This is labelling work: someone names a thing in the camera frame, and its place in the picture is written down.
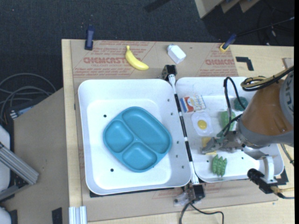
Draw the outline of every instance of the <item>egg yolk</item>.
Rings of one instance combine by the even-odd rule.
[[[206,129],[207,128],[207,123],[204,120],[201,119],[201,120],[197,121],[197,126],[200,129]]]

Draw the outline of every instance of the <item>dark green round object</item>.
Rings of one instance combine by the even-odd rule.
[[[244,98],[244,97],[240,97],[240,101],[241,101],[242,105],[246,108],[247,105],[248,105],[248,101],[247,101],[247,99]],[[235,106],[235,109],[236,109],[236,110],[239,110],[239,111],[244,111],[244,110],[245,110],[245,109],[240,105],[238,98],[236,98],[236,99],[234,100],[234,106]]]

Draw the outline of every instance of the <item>white cylinder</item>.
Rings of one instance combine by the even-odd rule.
[[[168,55],[171,57],[171,59],[176,64],[179,64],[180,62],[182,62],[186,57],[186,54],[182,51],[182,49],[179,46],[174,45],[174,44],[170,44],[167,47],[167,52],[168,52]]]

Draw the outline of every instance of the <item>black carpet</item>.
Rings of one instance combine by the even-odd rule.
[[[85,39],[89,23],[94,39],[172,42],[225,42],[240,34],[294,16],[294,0],[261,0],[243,13],[237,4],[226,14],[220,6],[200,19],[194,0],[0,0],[0,82],[22,72],[63,85],[61,39]],[[237,38],[235,44],[293,46],[294,20]],[[0,88],[15,91],[43,80],[19,76]],[[0,101],[8,95],[0,92]]]

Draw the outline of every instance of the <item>green object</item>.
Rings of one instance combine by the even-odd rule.
[[[218,155],[216,155],[213,158],[213,163],[212,163],[213,173],[222,177],[225,174],[227,163],[228,163],[227,159],[223,159],[222,156],[218,158]]]
[[[239,97],[239,98],[240,98],[240,101],[241,101],[242,105],[246,108],[247,105],[248,105],[248,101],[247,101],[247,99],[244,98],[244,97]],[[236,98],[236,99],[234,100],[234,106],[235,106],[235,110],[239,110],[239,111],[244,111],[244,110],[245,110],[245,109],[241,106],[241,104],[240,104],[238,98]]]
[[[235,113],[232,111],[232,119],[235,117]],[[221,112],[221,126],[224,128],[228,124],[228,112]],[[232,131],[234,127],[234,122],[231,123],[229,130]]]

